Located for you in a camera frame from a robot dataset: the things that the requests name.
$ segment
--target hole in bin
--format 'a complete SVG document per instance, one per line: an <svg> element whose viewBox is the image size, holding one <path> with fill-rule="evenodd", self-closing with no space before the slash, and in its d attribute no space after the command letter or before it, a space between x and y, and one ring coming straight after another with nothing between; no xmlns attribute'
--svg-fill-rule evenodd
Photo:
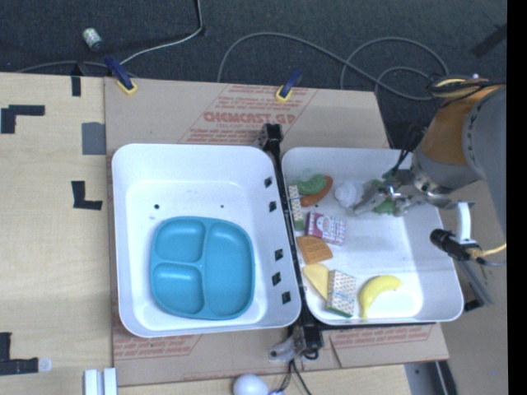
<svg viewBox="0 0 527 395"><path fill-rule="evenodd" d="M273 280L273 285L275 286L278 282L280 282L282 280L282 278L280 277L280 272L277 272L273 275L272 277L272 280Z"/></svg>
<svg viewBox="0 0 527 395"><path fill-rule="evenodd" d="M291 293L286 291L282 293L282 304L289 303L291 301Z"/></svg>

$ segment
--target yellow cheese wedge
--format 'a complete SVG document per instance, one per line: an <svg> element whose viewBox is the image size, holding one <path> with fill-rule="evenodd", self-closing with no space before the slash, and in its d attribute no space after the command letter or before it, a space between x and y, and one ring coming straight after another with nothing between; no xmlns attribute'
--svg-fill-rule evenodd
<svg viewBox="0 0 527 395"><path fill-rule="evenodd" d="M302 271L313 287L324 297L324 300L327 300L329 269L322 263L313 263L305 265Z"/></svg>

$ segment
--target blue clamp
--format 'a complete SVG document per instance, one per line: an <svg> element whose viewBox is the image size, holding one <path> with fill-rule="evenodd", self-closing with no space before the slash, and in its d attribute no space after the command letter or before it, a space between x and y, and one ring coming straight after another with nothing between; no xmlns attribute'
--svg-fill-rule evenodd
<svg viewBox="0 0 527 395"><path fill-rule="evenodd" d="M287 79L286 83L280 86L276 93L275 98L279 102L286 102L291 96L293 86L296 86L302 80L302 70L295 70L292 75Z"/></svg>
<svg viewBox="0 0 527 395"><path fill-rule="evenodd" d="M117 85L127 94L131 95L135 93L138 86L132 82L130 76L126 73L121 63L114 60L112 56L105 57L105 65L117 77Z"/></svg>

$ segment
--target brown sausage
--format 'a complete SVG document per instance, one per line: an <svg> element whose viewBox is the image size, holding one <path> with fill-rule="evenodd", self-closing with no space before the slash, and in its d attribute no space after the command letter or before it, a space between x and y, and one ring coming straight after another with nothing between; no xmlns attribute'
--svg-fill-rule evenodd
<svg viewBox="0 0 527 395"><path fill-rule="evenodd" d="M324 178L327 181L325 188L320 190L318 193L308 194L300 198L300 204L303 207L310 207L311 205L315 205L317 202L321 201L325 195L328 194L329 190L331 189L331 186L333 186L333 179L328 175L325 175Z"/></svg>

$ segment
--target metal can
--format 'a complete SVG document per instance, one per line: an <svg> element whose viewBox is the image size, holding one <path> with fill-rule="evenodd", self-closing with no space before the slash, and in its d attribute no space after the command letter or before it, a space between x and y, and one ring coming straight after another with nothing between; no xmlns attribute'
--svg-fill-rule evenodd
<svg viewBox="0 0 527 395"><path fill-rule="evenodd" d="M102 45L102 38L94 28L87 28L82 32L82 38L91 51L99 51Z"/></svg>

